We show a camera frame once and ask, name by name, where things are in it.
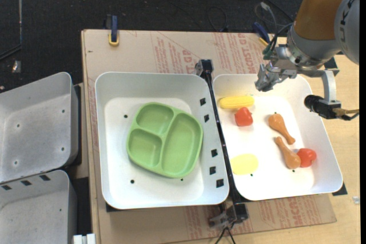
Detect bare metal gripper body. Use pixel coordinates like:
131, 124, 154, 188
266, 45, 316, 79

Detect yellow corn cob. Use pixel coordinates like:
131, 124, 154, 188
218, 94, 256, 110

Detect orange chicken drumstick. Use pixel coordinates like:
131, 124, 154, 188
267, 113, 296, 146
274, 136, 302, 170

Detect pale yellow oval slice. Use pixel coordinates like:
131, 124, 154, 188
230, 153, 260, 176

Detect brown cardboard board red print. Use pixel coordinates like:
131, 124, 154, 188
81, 29, 338, 244

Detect white plastic tray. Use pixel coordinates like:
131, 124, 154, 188
0, 71, 80, 184
212, 73, 344, 202
0, 169, 78, 244
94, 71, 230, 210

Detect green divided plate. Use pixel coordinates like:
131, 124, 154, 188
125, 101, 204, 179

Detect black cylinder on white bracket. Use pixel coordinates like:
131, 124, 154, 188
297, 67, 343, 120

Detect black block with thin wires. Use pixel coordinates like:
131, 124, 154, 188
194, 58, 215, 78
208, 203, 249, 230

